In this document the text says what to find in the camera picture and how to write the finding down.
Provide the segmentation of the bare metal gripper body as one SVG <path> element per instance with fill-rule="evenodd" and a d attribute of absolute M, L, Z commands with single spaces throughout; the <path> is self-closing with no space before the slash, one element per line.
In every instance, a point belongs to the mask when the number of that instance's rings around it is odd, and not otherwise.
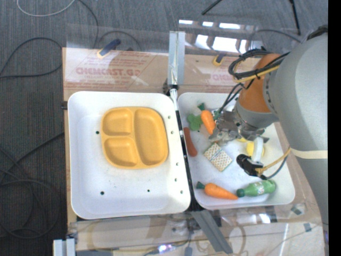
<path fill-rule="evenodd" d="M 240 118 L 236 111 L 222 111 L 216 120 L 216 126 L 214 129 L 220 130 L 223 136 L 235 136 L 236 139 L 254 141 L 257 138 L 261 138 L 264 143 L 269 141 L 268 137 L 263 136 L 265 128 L 259 129 L 249 125 Z"/>

